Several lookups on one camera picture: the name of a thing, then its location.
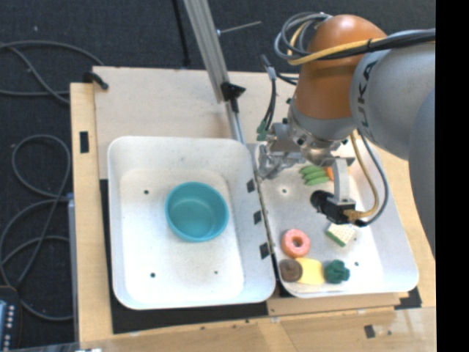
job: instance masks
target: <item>blue bowl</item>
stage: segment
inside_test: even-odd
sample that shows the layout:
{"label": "blue bowl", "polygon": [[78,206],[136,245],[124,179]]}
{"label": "blue bowl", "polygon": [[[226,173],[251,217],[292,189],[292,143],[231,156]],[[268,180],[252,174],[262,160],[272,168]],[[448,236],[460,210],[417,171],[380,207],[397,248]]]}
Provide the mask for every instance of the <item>blue bowl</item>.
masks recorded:
{"label": "blue bowl", "polygon": [[224,198],[204,183],[176,186],[169,192],[164,209],[176,236],[193,243],[216,238],[228,224],[228,206]]}

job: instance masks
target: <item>wooden table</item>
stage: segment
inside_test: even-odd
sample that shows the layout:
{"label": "wooden table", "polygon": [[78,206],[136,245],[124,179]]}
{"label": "wooden table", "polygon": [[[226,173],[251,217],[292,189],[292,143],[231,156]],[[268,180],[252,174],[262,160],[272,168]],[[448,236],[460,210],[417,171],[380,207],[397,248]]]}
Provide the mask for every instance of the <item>wooden table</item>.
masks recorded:
{"label": "wooden table", "polygon": [[[394,305],[406,293],[309,300],[280,298],[274,294],[267,301],[269,317],[113,334],[99,189],[99,179],[106,175],[102,153],[107,141],[112,135],[125,135],[129,131],[140,134],[141,125],[136,126],[134,119],[148,119],[145,111],[148,108],[153,109],[155,135],[185,136],[190,130],[188,118],[205,118],[203,114],[212,119],[209,128],[190,131],[191,136],[229,136],[229,130],[224,107],[213,100],[213,91],[203,71],[112,67],[96,67],[95,71],[110,83],[108,92],[112,92],[113,83],[129,86],[127,94],[108,95],[114,104],[107,107],[95,105],[95,99],[102,97],[99,93],[104,92],[97,85],[71,84],[70,88],[78,329],[82,348],[112,346],[113,351],[154,351],[156,345],[164,351],[433,351],[436,348],[435,260],[416,213],[407,162],[383,151],[380,151],[381,159],[420,273],[418,290],[422,308],[394,310]],[[230,73],[232,83],[247,88],[240,99],[240,118],[247,142],[255,142],[255,127],[270,97],[270,82],[266,77],[263,73]],[[279,84],[279,100],[287,99],[291,93],[290,85]],[[122,114],[119,104],[128,103],[129,98],[133,101],[132,108]],[[177,121],[175,117],[187,111],[179,109],[188,100],[204,109],[203,114]],[[204,101],[209,106],[200,104]],[[170,116],[156,117],[165,103],[171,104]],[[108,109],[106,116],[113,110],[113,118],[121,121],[100,121],[103,108]],[[281,120],[286,109],[284,103],[279,104],[274,121]],[[107,126],[107,131],[103,131],[102,125]],[[81,153],[81,132],[88,134],[89,149],[85,153]]]}

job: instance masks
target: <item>black clamp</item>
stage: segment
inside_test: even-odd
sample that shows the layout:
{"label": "black clamp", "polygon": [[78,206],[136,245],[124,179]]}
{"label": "black clamp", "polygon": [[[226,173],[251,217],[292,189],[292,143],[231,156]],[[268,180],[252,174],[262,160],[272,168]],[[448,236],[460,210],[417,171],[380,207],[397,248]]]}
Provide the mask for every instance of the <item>black clamp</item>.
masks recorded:
{"label": "black clamp", "polygon": [[109,85],[103,81],[103,79],[101,77],[99,77],[98,74],[96,74],[95,72],[85,72],[83,74],[83,82],[85,84],[92,84],[94,82],[96,82],[98,85],[101,86],[101,89],[103,90],[107,90],[109,88]]}
{"label": "black clamp", "polygon": [[235,113],[240,112],[240,108],[237,104],[237,99],[246,91],[245,87],[237,86],[230,84],[229,82],[224,82],[221,84],[221,92],[223,93],[223,98],[225,101],[229,101],[232,105],[232,111]]}

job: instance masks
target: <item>toy donut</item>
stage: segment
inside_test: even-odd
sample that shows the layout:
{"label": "toy donut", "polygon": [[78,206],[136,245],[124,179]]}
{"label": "toy donut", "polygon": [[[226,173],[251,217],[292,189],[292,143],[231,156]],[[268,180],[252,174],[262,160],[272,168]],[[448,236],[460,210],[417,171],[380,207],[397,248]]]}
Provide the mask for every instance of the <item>toy donut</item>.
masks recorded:
{"label": "toy donut", "polygon": [[306,255],[311,247],[311,241],[305,232],[300,230],[288,230],[281,238],[281,248],[291,258]]}

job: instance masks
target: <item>pink donut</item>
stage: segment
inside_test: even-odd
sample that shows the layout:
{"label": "pink donut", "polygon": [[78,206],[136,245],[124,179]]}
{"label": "pink donut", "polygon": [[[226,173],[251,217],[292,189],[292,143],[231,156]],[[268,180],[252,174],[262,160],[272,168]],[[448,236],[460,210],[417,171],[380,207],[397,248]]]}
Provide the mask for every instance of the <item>pink donut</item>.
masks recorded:
{"label": "pink donut", "polygon": [[311,240],[303,231],[288,230],[281,238],[281,248],[291,258],[302,257],[309,252]]}

